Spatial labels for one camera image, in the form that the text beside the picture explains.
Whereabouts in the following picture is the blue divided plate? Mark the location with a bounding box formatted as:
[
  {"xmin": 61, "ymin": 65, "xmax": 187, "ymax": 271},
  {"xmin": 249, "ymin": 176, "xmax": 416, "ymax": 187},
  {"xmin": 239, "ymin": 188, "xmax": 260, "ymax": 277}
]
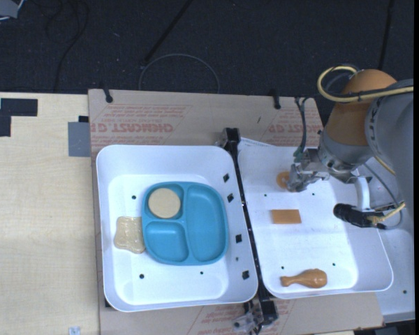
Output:
[{"xmin": 141, "ymin": 181, "xmax": 230, "ymax": 267}]

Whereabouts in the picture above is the orange doughnut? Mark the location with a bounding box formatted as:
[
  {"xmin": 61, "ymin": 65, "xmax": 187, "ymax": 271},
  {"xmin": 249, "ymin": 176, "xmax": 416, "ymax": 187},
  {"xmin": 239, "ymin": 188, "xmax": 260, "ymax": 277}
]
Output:
[{"xmin": 276, "ymin": 171, "xmax": 294, "ymax": 191}]

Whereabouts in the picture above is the round beige biscuit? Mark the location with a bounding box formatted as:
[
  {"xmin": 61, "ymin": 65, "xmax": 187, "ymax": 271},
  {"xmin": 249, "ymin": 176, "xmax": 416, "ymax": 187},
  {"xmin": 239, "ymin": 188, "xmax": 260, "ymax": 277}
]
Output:
[{"xmin": 147, "ymin": 188, "xmax": 182, "ymax": 220}]

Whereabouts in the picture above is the white plastic tray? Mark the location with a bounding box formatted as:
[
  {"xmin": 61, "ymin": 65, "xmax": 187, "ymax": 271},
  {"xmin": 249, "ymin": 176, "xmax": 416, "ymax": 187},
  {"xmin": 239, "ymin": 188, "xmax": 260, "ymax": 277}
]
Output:
[
  {"xmin": 96, "ymin": 144, "xmax": 259, "ymax": 313},
  {"xmin": 237, "ymin": 137, "xmax": 395, "ymax": 300}
]

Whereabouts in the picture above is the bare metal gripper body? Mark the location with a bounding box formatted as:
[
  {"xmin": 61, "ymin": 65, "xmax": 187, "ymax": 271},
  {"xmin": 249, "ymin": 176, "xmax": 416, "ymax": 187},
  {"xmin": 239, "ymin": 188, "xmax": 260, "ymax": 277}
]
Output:
[{"xmin": 286, "ymin": 148, "xmax": 358, "ymax": 193}]

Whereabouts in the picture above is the beige bread slice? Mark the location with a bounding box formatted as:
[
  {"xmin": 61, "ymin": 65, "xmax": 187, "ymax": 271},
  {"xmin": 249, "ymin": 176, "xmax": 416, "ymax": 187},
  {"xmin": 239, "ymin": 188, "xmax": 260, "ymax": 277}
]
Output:
[{"xmin": 112, "ymin": 216, "xmax": 147, "ymax": 255}]

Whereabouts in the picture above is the thin black rod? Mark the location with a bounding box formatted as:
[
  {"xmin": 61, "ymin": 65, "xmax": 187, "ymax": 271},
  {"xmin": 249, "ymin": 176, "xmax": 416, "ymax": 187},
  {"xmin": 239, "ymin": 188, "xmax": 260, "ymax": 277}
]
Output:
[{"xmin": 229, "ymin": 141, "xmax": 268, "ymax": 303}]

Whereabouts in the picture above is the brown chicken drumstick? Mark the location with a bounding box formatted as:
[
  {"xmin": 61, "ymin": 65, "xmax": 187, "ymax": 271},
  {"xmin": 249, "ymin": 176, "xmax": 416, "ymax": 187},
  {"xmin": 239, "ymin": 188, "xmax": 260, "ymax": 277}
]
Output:
[{"xmin": 279, "ymin": 268, "xmax": 328, "ymax": 289}]

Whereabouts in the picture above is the black cylinder on white bracket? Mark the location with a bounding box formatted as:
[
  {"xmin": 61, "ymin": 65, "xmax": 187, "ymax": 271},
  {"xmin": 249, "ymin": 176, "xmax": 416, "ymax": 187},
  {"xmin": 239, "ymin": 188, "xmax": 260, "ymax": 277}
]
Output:
[{"xmin": 332, "ymin": 174, "xmax": 387, "ymax": 230}]

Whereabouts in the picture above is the brown cardboard board red print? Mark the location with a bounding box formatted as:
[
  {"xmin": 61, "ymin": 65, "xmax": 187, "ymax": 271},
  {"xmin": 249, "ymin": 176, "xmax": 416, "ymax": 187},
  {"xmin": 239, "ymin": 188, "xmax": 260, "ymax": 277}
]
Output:
[{"xmin": 87, "ymin": 88, "xmax": 385, "ymax": 335}]

